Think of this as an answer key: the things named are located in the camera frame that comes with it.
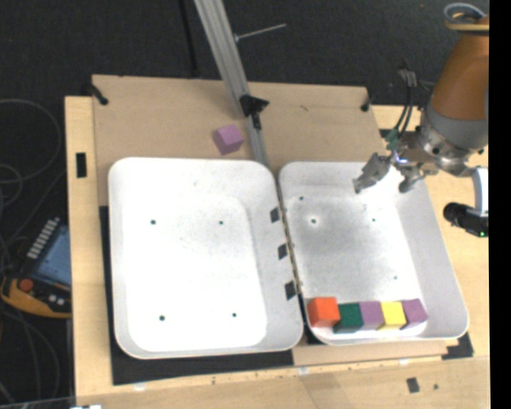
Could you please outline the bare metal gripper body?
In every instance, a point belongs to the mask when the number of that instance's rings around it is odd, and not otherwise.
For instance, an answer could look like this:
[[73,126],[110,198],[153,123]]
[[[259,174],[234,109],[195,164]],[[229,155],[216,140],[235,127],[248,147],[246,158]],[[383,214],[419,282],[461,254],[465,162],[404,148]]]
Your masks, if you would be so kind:
[[392,151],[397,154],[395,167],[404,178],[425,178],[444,171],[454,177],[469,177],[475,167],[468,161],[481,154],[485,145],[461,147],[446,140],[437,130],[416,128],[400,132],[392,138]]

